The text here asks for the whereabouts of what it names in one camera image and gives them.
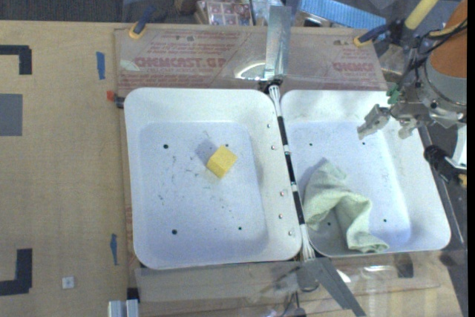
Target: blue tape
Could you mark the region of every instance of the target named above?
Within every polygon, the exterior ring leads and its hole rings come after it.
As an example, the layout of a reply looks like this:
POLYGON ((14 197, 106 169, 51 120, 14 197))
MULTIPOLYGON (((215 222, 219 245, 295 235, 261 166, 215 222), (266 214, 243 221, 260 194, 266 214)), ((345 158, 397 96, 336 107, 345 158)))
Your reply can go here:
POLYGON ((97 58, 97 73, 99 74, 99 79, 105 79, 105 55, 101 52, 96 52, 97 58))

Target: blue mark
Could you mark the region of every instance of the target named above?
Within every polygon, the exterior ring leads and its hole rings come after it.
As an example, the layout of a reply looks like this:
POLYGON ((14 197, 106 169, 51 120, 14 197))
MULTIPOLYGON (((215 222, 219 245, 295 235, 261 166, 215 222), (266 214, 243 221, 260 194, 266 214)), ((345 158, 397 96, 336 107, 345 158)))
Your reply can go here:
POLYGON ((96 52, 97 58, 97 73, 99 79, 105 79, 105 55, 102 52, 96 52))
POLYGON ((111 251, 112 251, 112 257, 114 258, 114 266, 118 266, 119 263, 117 262, 117 235, 112 234, 111 235, 111 251))

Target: crumpled towel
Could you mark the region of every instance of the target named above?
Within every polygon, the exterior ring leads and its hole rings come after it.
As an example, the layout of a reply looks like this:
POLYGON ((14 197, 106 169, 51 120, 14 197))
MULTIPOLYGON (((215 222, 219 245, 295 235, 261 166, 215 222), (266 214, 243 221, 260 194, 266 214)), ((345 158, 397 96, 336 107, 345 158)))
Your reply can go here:
POLYGON ((389 248, 370 234, 371 200, 351 192, 346 174, 326 161, 313 172, 305 188, 304 216, 307 226, 317 230, 318 224, 334 209, 342 231, 347 232, 349 249, 363 253, 380 253, 389 248))

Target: gray tape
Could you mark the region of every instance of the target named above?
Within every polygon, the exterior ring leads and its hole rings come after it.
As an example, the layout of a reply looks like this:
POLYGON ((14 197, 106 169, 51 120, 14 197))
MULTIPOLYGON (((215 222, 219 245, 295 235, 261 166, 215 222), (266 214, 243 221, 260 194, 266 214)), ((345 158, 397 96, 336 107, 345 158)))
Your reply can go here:
POLYGON ((23 95, 0 94, 0 136, 21 136, 23 95))

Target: black corner marker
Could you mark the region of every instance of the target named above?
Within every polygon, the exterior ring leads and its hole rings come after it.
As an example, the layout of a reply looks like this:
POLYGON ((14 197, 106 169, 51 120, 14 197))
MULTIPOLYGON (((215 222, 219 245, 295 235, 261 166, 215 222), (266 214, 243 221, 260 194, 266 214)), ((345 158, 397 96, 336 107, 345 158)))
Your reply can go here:
POLYGON ((33 73, 32 52, 28 45, 0 45, 0 56, 18 56, 19 75, 33 73))
POLYGON ((33 250, 16 250, 15 279, 0 281, 0 296, 29 293, 33 286, 33 250))

